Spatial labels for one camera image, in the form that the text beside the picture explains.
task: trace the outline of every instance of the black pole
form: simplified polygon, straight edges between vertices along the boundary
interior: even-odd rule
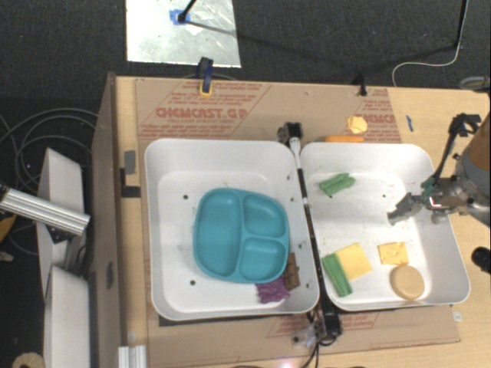
[[[177,15],[177,21],[179,23],[184,23],[186,21],[186,15],[189,13],[190,9],[194,6],[196,0],[191,0],[187,7],[180,14]]]
[[[467,8],[467,0],[462,0],[462,5],[460,6],[459,29],[457,30],[457,38],[455,40],[455,44],[453,44],[456,48],[459,46],[460,39],[462,37],[462,27],[463,27],[463,20],[466,16],[466,8]]]

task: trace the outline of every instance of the teal plate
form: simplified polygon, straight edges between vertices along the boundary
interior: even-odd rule
[[[289,230],[275,200],[240,189],[206,193],[194,224],[194,258],[209,275],[227,281],[264,284],[285,270]]]

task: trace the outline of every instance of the purple cloth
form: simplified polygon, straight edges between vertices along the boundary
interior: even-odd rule
[[[284,298],[289,298],[290,293],[286,290],[285,279],[280,277],[267,284],[255,284],[258,288],[259,297],[263,304],[281,301]]]

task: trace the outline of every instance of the dark floor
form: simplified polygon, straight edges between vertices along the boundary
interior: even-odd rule
[[[369,85],[391,86],[391,71],[400,62],[453,59],[461,0],[233,3],[242,68],[219,72],[251,81],[331,84],[349,84],[363,74]],[[490,9],[491,0],[470,0],[457,61],[441,68],[402,67],[398,85],[455,87],[465,77],[489,76]],[[125,0],[0,0],[0,115],[13,127],[54,108],[97,112],[108,71],[163,77],[194,72],[189,66],[128,63],[125,39]],[[18,146],[37,121],[15,131]],[[0,179],[14,185],[14,153],[4,133],[0,123]],[[43,124],[31,137],[55,133],[91,143],[87,124],[66,119]],[[84,151],[66,141],[40,140],[25,152],[33,175],[47,145],[87,163]],[[12,237],[36,250],[32,228]],[[0,261],[0,368],[9,368],[21,353],[42,352],[44,308],[37,258],[8,238],[0,251],[15,256],[12,263]]]

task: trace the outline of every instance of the yellow square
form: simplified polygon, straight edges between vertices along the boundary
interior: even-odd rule
[[[346,278],[351,281],[373,270],[359,243],[336,251]]]
[[[407,265],[409,263],[406,244],[403,242],[391,242],[390,244],[379,245],[378,253],[381,256],[383,265]]]

